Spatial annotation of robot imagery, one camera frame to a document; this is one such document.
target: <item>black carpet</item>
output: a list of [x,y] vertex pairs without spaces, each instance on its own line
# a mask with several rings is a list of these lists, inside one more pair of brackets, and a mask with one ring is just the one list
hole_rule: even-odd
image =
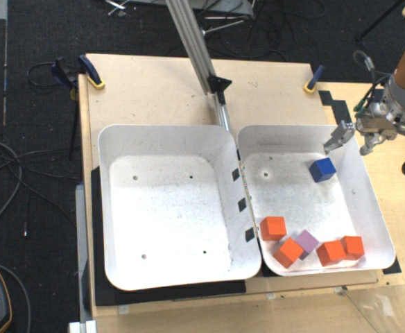
[[[247,21],[209,34],[207,46],[213,58],[303,62],[310,63],[313,69],[324,65],[324,81],[368,83],[370,74],[352,59],[358,48],[354,37],[396,1],[258,0],[256,22]],[[364,39],[366,51],[379,71],[392,72],[404,52],[404,6],[405,2]],[[33,309],[32,332],[66,332],[68,323],[78,320],[76,231],[69,219],[74,221],[75,216],[80,151],[74,153],[73,161],[68,160],[65,149],[69,147],[74,112],[68,90],[31,85],[27,70],[61,56],[76,66],[76,58],[83,53],[185,56],[165,7],[129,3],[125,16],[108,16],[111,9],[101,0],[8,0],[5,125],[6,23],[0,20],[0,141],[18,155],[64,149],[20,158],[27,169],[25,185],[21,185],[0,219],[0,264],[16,272],[28,289]],[[196,14],[206,30],[226,24],[226,20],[204,18],[220,14]],[[53,82],[47,67],[35,69],[31,76],[39,84]],[[17,173],[17,167],[11,167]],[[16,183],[7,168],[0,170],[0,208]],[[4,277],[15,310],[9,332],[23,332],[24,297],[10,277]]]

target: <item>black clamp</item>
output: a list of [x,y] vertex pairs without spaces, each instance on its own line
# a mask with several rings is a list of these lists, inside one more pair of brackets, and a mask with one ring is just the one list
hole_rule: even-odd
[[[93,87],[95,89],[102,89],[105,83],[100,78],[92,62],[85,55],[80,55],[78,61],[81,66],[81,72],[87,74],[87,79]],[[77,93],[78,79],[76,72],[69,68],[63,57],[56,59],[55,63],[51,66],[51,73],[59,84]]]
[[215,75],[209,75],[207,81],[209,82],[212,93],[216,93],[218,95],[219,103],[221,105],[225,105],[224,90],[226,90],[227,87],[232,84],[232,81]]

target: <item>wooden board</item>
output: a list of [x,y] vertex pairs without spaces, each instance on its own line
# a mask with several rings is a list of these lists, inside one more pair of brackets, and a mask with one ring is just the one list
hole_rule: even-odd
[[[98,165],[96,140],[99,132],[114,123],[129,124],[213,124],[214,110],[212,100],[203,95],[191,63],[186,58],[136,57],[127,55],[88,55],[106,83],[102,90],[95,90],[83,76],[80,76],[80,117],[83,145],[83,171],[85,174],[85,199],[87,215],[87,236],[90,264],[93,265],[91,189],[89,172]],[[214,60],[219,76],[230,78],[234,82],[226,90],[227,108],[229,110],[232,132],[248,124],[326,124],[333,123],[330,108],[323,108],[318,93],[305,94],[302,86],[311,77],[311,68],[304,64],[272,62],[238,62]],[[320,89],[330,90],[334,99],[345,99],[349,107],[358,102],[368,85],[319,83]],[[218,332],[230,332],[231,329],[260,327],[262,332],[274,332],[274,320],[277,317],[276,301],[268,301],[262,293],[278,292],[276,297],[299,298],[306,302],[294,300],[293,306],[283,301],[279,310],[293,311],[293,322],[297,316],[314,315],[309,311],[310,298],[325,295],[325,302],[335,300],[332,288],[340,285],[354,285],[355,289],[384,287],[389,284],[405,284],[405,177],[398,173],[405,161],[405,138],[386,142],[375,148],[375,152],[364,158],[375,194],[379,199],[381,211],[390,230],[391,237],[403,273],[383,275],[381,271],[361,271],[337,273],[336,275],[306,275],[305,277],[254,277],[247,280],[248,295],[224,298],[208,298],[180,302],[148,302],[127,307],[96,307],[92,305],[92,316],[98,321],[102,332],[154,332],[160,327],[162,331],[186,332],[187,317],[193,321],[200,320],[203,329],[207,316],[214,317],[211,327]],[[94,271],[89,271],[92,282]],[[263,316],[251,307],[253,300],[267,302],[263,307]],[[324,320],[329,322],[331,330],[314,330],[313,332],[332,332],[334,324],[347,320],[346,314],[352,310],[346,303],[325,306],[329,311]],[[223,315],[231,316],[235,321],[228,325]],[[352,325],[360,332],[373,332],[364,325],[365,319],[355,312],[349,318]],[[288,324],[295,324],[288,319]],[[311,327],[309,320],[301,318],[302,325]]]

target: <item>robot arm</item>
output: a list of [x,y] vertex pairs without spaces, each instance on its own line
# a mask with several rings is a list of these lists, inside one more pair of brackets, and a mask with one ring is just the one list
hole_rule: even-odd
[[374,93],[358,110],[355,128],[365,138],[360,154],[367,155],[377,144],[405,136],[405,52],[381,93]]

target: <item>metal pole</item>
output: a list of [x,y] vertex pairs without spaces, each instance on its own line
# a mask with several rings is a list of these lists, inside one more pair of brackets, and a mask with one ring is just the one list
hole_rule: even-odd
[[[195,69],[202,90],[213,94],[209,86],[209,76],[215,76],[215,68],[210,59],[203,35],[198,27],[189,0],[165,0],[175,26],[180,34],[187,55]],[[230,131],[229,115],[226,105],[221,105],[217,93],[214,93],[216,118],[220,126]]]
[[373,30],[381,21],[383,21],[386,16],[388,16],[393,10],[395,10],[404,0],[398,0],[396,3],[394,3],[382,16],[380,16],[373,24],[371,24],[369,27],[367,27],[360,35],[357,35],[355,37],[355,40],[357,42],[361,42],[363,38],[371,31]]

